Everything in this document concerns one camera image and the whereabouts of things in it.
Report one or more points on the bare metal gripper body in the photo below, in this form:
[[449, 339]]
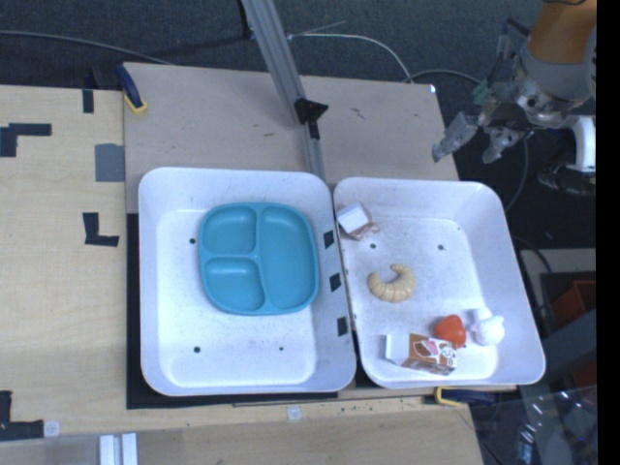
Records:
[[513, 114]]

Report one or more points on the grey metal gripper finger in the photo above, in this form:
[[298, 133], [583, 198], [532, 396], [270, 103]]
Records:
[[455, 136], [501, 144]]

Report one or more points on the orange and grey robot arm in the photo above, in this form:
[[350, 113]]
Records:
[[562, 27]]

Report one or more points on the white plastic tray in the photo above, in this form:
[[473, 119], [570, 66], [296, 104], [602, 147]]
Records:
[[436, 269], [242, 356]]

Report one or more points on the beige toy croissant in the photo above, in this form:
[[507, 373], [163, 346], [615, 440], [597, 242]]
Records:
[[394, 288]]

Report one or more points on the white toy garlic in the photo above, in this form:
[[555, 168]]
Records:
[[489, 330]]

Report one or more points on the red toy tomato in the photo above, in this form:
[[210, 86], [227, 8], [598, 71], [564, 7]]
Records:
[[450, 330]]

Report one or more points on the brown and white carton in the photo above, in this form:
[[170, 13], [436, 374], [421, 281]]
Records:
[[426, 354]]

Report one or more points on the blue divided plate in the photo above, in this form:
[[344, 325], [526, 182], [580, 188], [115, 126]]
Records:
[[261, 259]]

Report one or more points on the black cylinder on white bracket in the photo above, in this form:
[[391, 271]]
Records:
[[583, 148]]

